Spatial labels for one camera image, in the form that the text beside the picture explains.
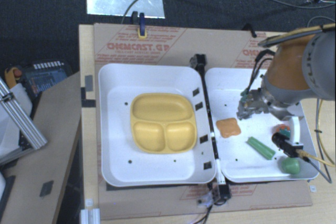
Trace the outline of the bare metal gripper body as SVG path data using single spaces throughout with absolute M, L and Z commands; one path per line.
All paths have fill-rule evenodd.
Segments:
M 277 101 L 267 90 L 245 89 L 240 94 L 239 106 L 243 106 L 246 111 L 255 110 L 257 114 L 270 113 L 280 121 L 284 121 L 294 115 L 288 111 L 289 104 Z

